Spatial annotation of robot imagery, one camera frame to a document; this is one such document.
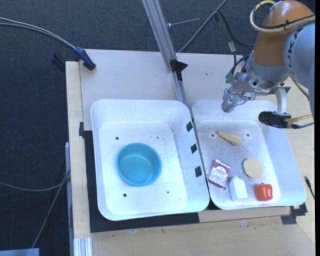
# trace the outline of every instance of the red pepper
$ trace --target red pepper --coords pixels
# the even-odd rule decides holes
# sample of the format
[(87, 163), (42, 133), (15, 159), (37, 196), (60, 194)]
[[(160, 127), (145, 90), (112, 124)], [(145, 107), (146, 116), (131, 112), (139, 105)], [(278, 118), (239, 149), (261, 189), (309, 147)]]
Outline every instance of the red pepper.
[(254, 187), (255, 195), (259, 201), (268, 201), (272, 199), (272, 186), (261, 183)]

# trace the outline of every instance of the dark carpet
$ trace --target dark carpet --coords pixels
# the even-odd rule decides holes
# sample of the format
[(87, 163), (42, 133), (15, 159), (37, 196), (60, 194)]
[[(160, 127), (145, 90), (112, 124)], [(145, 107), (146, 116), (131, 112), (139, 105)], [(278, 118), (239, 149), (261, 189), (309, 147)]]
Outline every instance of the dark carpet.
[[(170, 29), (178, 51), (222, 0), (161, 0), (168, 22), (199, 20)], [(301, 0), (315, 12), (315, 0)], [(234, 36), (253, 44), (249, 23), (256, 0), (227, 0), (220, 9)], [(264, 11), (257, 21), (262, 22)], [(158, 51), (140, 0), (2, 0), (0, 17), (47, 29), (76, 47)], [(236, 45), (237, 53), (251, 48)], [(74, 61), (73, 51), (49, 36), (0, 25), (0, 181), (23, 188), (48, 188), (60, 173), (68, 141), (65, 74), (53, 67), (59, 52)], [(184, 50), (230, 54), (228, 42), (212, 18)], [(0, 185), (0, 251), (31, 248), (46, 217), (54, 191), (25, 192)], [(36, 248), (41, 256), (69, 254), (67, 190), (63, 187)]]

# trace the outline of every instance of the white sink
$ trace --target white sink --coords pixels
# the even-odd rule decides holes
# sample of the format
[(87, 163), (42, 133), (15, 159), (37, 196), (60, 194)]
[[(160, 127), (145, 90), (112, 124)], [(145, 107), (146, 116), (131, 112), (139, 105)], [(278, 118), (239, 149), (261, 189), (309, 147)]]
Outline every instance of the white sink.
[[(192, 106), (205, 172), (211, 172), (216, 159), (231, 166), (224, 188), (208, 184), (214, 204), (224, 210), (301, 205), (306, 191), (285, 129), (266, 126), (258, 120), (259, 113), (273, 112), (277, 107), (269, 101), (254, 100), (224, 113), (221, 103), (198, 100)], [(234, 146), (219, 137), (218, 131), (240, 135), (242, 141)], [(243, 162), (247, 158), (261, 163), (260, 177), (250, 178), (244, 173)], [(245, 181), (246, 199), (232, 200), (229, 183), (233, 176)], [(254, 188), (260, 183), (272, 185), (271, 200), (257, 200)]]
[[(113, 221), (204, 210), (209, 191), (189, 109), (176, 100), (101, 99), (91, 107), (97, 202)], [(162, 171), (147, 186), (125, 183), (119, 150), (144, 143), (159, 154)]]

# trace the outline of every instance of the round cookie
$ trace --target round cookie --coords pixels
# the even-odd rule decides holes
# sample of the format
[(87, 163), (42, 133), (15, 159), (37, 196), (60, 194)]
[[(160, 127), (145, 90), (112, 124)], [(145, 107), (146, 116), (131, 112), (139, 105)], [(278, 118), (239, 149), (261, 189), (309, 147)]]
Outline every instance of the round cookie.
[(262, 166), (260, 162), (254, 158), (247, 158), (243, 162), (243, 169), (250, 178), (257, 178), (262, 174)]

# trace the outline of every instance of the blue bowl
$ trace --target blue bowl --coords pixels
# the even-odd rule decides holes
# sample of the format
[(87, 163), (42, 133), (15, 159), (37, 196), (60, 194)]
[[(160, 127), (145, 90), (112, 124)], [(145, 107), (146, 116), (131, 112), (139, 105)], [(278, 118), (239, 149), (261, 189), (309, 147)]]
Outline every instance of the blue bowl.
[(157, 180), (162, 162), (158, 153), (149, 145), (131, 143), (117, 154), (116, 169), (125, 182), (142, 187)]

